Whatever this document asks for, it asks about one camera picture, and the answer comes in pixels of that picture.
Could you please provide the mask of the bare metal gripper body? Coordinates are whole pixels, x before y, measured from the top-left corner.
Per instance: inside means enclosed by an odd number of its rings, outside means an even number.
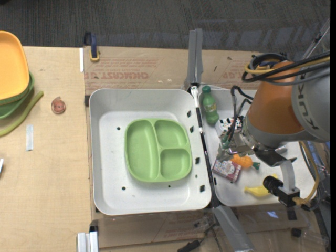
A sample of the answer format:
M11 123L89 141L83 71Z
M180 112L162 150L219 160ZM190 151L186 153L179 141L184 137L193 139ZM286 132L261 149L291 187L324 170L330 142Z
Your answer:
M259 142L249 132L228 132L225 134L225 147L249 146L253 151L259 150Z

